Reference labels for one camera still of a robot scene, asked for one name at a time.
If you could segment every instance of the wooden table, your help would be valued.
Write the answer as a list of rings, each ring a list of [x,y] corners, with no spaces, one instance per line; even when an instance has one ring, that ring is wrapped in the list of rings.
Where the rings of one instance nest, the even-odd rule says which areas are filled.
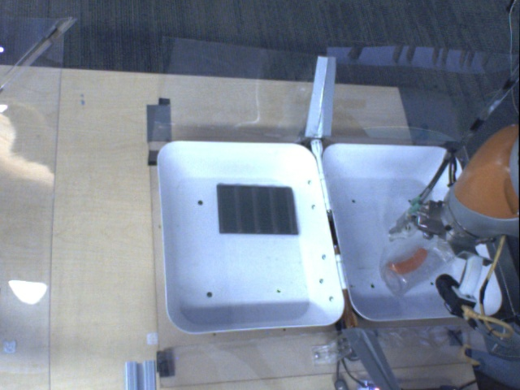
[[[42,80],[47,73],[37,68]],[[275,124],[290,137],[295,126],[305,123],[310,92],[311,84],[306,83],[63,71],[54,175],[50,348],[43,349],[50,350],[53,390],[123,388],[124,363],[154,359],[155,333],[158,325],[166,327],[161,310],[158,316],[157,302],[163,302],[163,296],[156,293],[146,105],[170,98],[172,117],[181,124],[176,134],[196,136],[197,126],[212,115],[212,123],[225,128],[261,122],[265,128]],[[373,123],[406,126],[397,89],[337,85],[336,98],[335,128],[359,134]],[[190,342],[187,336],[179,341]],[[406,377],[407,388],[460,385],[474,378],[462,359],[433,364],[403,366],[395,373]],[[205,366],[183,368],[196,375]],[[329,366],[319,374],[235,383],[218,377],[213,384],[189,388],[329,390],[332,370]],[[47,388],[41,377],[23,381],[3,371],[0,387]]]

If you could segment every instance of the white tray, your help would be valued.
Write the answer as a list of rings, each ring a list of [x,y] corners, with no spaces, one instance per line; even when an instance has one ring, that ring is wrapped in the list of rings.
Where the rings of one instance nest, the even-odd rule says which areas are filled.
[[[334,323],[344,300],[319,174],[300,145],[190,142],[158,156],[167,313],[191,333]],[[293,190],[297,235],[221,234],[217,184]]]
[[[460,280],[464,261],[456,258],[448,270],[409,290],[403,297],[390,293],[379,274],[379,260],[388,241],[388,230],[410,206],[436,173],[445,150],[429,146],[331,145],[325,149],[323,167],[331,197],[336,232],[344,261],[349,295],[355,310],[374,321],[446,318],[449,312],[436,290],[437,275],[448,273]],[[431,199],[447,193],[447,172]],[[485,246],[477,248],[488,257]],[[487,270],[483,270],[479,284]],[[493,275],[484,308],[495,314],[501,291]]]

